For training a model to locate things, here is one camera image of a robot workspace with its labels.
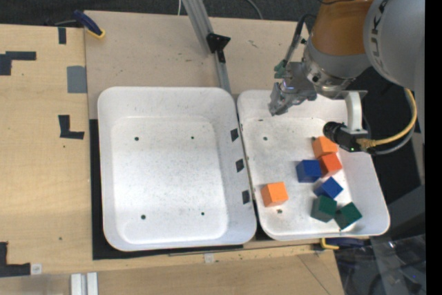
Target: table surface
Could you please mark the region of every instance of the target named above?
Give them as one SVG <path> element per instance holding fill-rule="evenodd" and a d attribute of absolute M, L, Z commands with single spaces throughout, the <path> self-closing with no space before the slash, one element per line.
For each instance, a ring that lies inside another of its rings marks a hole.
<path fill-rule="evenodd" d="M 146 57 L 143 48 L 151 45 L 151 53 L 153 50 L 157 55 L 154 55 L 155 65 L 149 65 L 148 60 L 143 65 L 154 68 L 159 74 L 149 76 L 150 85 L 180 84 L 170 71 L 165 73 L 162 68 L 170 63 L 161 59 L 168 57 L 170 62 L 170 53 L 176 53 L 176 57 L 180 57 L 173 58 L 173 61 L 181 66 L 173 70 L 182 73 L 185 67 L 193 64 L 192 75 L 201 74 L 201 69 L 205 73 L 204 79 L 196 86 L 217 86 L 214 63 L 210 62 L 211 58 L 198 57 L 202 56 L 202 49 L 193 37 L 195 34 L 188 18 L 111 12 L 88 14 L 99 19 L 100 25 L 105 24 L 108 44 L 116 40 L 112 35 L 114 23 L 120 28 L 121 24 L 132 23 L 134 26 L 130 31 L 135 32 L 140 31 L 140 26 L 149 25 L 138 38 L 144 46 L 141 50 L 134 48 L 133 42 L 124 44 L 126 48 L 123 50 L 132 48 L 131 55 L 126 58 L 133 60 L 140 55 Z M 273 67 L 284 57 L 296 23 L 246 19 L 211 21 L 215 31 L 232 37 L 226 49 L 232 93 L 237 95 L 248 88 L 271 89 Z M 165 37 L 179 38 L 174 35 L 174 29 L 191 41 L 178 52 L 176 46 L 180 46 L 180 40 L 167 46 L 168 49 L 157 44 L 164 31 L 167 31 Z M 57 28 L 19 25 L 0 25 L 0 38 L 3 39 L 0 54 L 6 51 L 37 53 L 36 61 L 12 61 L 11 76 L 0 76 L 0 241 L 9 242 L 8 264 L 41 264 L 44 274 L 204 264 L 204 254 L 198 252 L 181 256 L 93 260 L 88 122 L 94 118 L 94 108 L 90 109 L 88 95 L 100 92 L 106 85 L 113 85 L 115 82 L 108 80 L 109 71 L 122 73 L 121 69 L 112 68 L 112 65 L 102 68 L 102 73 L 95 75 L 103 75 L 103 80 L 97 80 L 95 85 L 91 84 L 93 76 L 89 76 L 88 71 L 89 93 L 69 93 L 67 67 L 84 67 L 91 63 L 88 70 L 98 73 L 100 68 L 94 67 L 94 62 L 89 59 L 100 56 L 100 46 L 105 42 L 100 43 L 81 28 L 67 28 L 67 42 L 59 44 Z M 119 56 L 116 48 L 121 47 L 106 48 L 106 57 L 111 57 L 109 53 L 112 51 L 114 58 Z M 172 78 L 172 82 L 165 81 L 162 75 L 169 80 Z M 140 83 L 144 81 L 135 80 L 134 85 Z M 59 115 L 69 115 L 70 129 L 84 131 L 84 138 L 60 137 Z M 217 252 L 214 259 L 223 263 L 311 254 L 312 244 L 316 242 L 317 239 L 294 242 L 251 240 L 243 250 Z M 339 279 L 334 258 L 327 261 L 327 266 Z"/>

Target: block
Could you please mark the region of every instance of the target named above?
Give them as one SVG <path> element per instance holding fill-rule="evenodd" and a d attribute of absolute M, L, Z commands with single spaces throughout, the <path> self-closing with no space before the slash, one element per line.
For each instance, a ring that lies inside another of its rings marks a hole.
<path fill-rule="evenodd" d="M 314 193 L 319 196 L 326 196 L 328 198 L 334 199 L 336 196 L 342 192 L 344 188 L 341 187 L 337 181 L 329 177 L 325 182 L 323 182 L 319 187 L 314 190 Z"/>
<path fill-rule="evenodd" d="M 296 165 L 299 182 L 315 182 L 322 172 L 318 160 L 303 160 Z"/>
<path fill-rule="evenodd" d="M 317 137 L 312 143 L 313 153 L 315 158 L 320 158 L 326 154 L 332 154 L 338 152 L 338 145 L 333 143 L 328 137 L 321 135 Z"/>
<path fill-rule="evenodd" d="M 336 215 L 337 202 L 326 196 L 319 196 L 313 201 L 310 216 L 323 222 L 329 222 Z"/>
<path fill-rule="evenodd" d="M 281 205 L 289 199 L 284 182 L 266 184 L 261 188 L 262 201 L 266 207 Z"/>
<path fill-rule="evenodd" d="M 353 202 L 350 202 L 344 207 L 340 208 L 338 211 L 336 211 L 334 220 L 342 230 L 361 218 L 362 214 L 360 213 L 358 208 L 356 208 L 356 205 L 354 205 Z"/>
<path fill-rule="evenodd" d="M 339 161 L 338 154 L 336 153 L 323 155 L 318 159 L 318 161 L 322 173 L 322 178 L 334 175 L 343 167 Z"/>

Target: blue clamp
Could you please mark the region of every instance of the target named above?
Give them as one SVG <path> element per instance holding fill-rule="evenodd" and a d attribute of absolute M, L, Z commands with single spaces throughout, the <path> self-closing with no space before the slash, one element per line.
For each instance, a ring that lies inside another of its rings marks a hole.
<path fill-rule="evenodd" d="M 74 11 L 73 17 L 77 20 L 81 25 L 87 28 L 89 34 L 98 39 L 102 39 L 106 32 L 98 27 L 98 25 L 86 14 L 82 13 L 79 10 Z"/>

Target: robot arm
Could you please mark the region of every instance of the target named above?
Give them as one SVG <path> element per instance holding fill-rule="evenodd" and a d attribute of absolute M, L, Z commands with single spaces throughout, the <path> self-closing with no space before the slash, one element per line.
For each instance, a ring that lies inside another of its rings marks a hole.
<path fill-rule="evenodd" d="M 344 98 L 345 89 L 373 66 L 385 79 L 414 91 L 425 141 L 425 0 L 320 1 L 323 4 L 302 61 L 290 62 L 293 52 L 290 49 L 301 41 L 297 28 L 286 57 L 275 67 L 275 78 L 282 81 L 273 87 L 270 113 L 283 114 L 306 99 L 316 99 L 316 94 Z M 361 140 L 364 136 L 360 130 L 357 133 L 343 124 L 333 123 L 325 125 L 325 135 L 339 138 L 335 142 L 348 151 L 365 150 L 369 146 Z"/>

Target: black bracket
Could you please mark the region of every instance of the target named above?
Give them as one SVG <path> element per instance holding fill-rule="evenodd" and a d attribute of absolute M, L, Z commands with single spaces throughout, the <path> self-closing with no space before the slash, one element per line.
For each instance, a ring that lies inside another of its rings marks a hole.
<path fill-rule="evenodd" d="M 28 276 L 30 275 L 30 263 L 24 265 L 9 265 L 6 262 L 6 253 L 8 243 L 0 242 L 0 278 L 9 276 Z"/>
<path fill-rule="evenodd" d="M 207 43 L 209 45 L 210 51 L 212 53 L 218 54 L 218 61 L 220 63 L 226 62 L 226 57 L 224 56 L 224 47 L 227 46 L 228 42 L 231 40 L 230 37 L 217 35 L 215 33 L 209 33 L 206 37 Z"/>

